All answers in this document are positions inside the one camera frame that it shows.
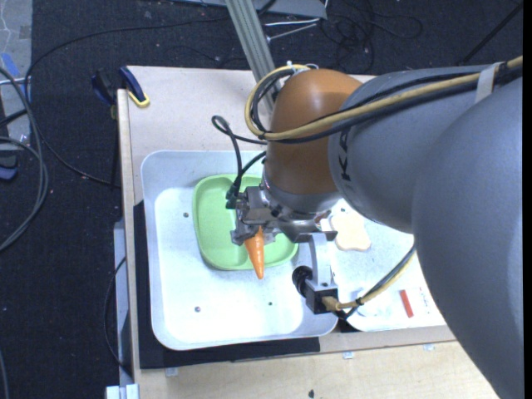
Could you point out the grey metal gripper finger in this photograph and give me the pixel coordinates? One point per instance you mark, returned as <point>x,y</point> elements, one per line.
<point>241,237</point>
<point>272,236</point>

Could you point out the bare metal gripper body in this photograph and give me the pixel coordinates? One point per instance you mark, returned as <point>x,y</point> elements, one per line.
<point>255,208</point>

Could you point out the orange toy carrot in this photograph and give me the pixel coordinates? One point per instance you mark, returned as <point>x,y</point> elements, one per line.
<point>257,254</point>

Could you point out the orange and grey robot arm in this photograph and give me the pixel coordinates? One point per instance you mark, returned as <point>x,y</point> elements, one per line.
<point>415,173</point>

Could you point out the green divided plate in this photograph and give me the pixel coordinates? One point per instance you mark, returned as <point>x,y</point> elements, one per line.
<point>214,223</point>

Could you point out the white plastic tray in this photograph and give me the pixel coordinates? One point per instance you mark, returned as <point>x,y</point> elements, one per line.
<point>382,272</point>
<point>216,306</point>

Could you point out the beige bread slice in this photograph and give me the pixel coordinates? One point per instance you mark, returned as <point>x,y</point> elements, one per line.
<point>351,231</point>

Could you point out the pale wood board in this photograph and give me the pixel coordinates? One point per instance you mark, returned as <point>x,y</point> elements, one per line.
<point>183,110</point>

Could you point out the red rectangular stick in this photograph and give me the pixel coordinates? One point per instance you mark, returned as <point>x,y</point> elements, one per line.
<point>406,303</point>

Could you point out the black cylinder on white bracket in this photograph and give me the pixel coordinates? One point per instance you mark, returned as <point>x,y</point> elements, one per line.
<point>318,281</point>

